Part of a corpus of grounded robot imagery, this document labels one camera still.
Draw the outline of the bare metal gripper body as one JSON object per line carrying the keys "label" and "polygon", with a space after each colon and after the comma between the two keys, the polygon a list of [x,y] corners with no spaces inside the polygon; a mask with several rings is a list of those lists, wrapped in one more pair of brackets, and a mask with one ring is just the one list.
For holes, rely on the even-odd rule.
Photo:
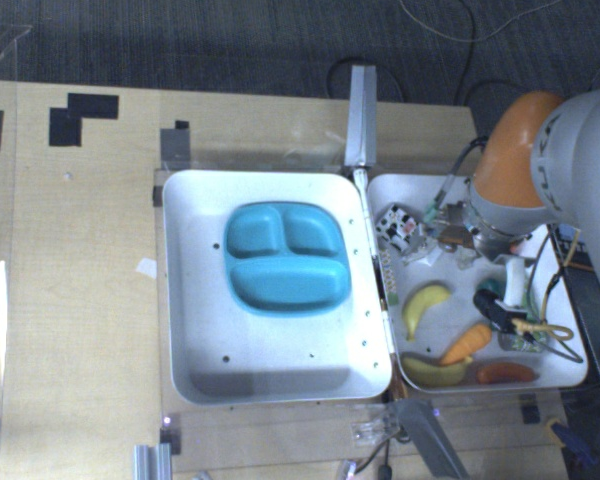
{"label": "bare metal gripper body", "polygon": [[525,234],[513,235],[491,226],[468,202],[463,201],[446,204],[439,209],[432,227],[438,231],[440,242],[472,248],[489,261],[511,254],[526,239]]}

